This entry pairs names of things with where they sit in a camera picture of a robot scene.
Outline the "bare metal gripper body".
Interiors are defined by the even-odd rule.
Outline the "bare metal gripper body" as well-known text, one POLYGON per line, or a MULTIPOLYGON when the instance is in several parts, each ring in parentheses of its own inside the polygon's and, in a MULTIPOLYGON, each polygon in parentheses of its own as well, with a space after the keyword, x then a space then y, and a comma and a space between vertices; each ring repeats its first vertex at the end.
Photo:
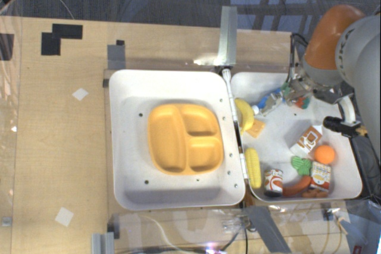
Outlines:
POLYGON ((283 97, 287 103, 296 103, 299 98, 313 95, 315 83, 308 76, 299 76, 285 83, 283 97))

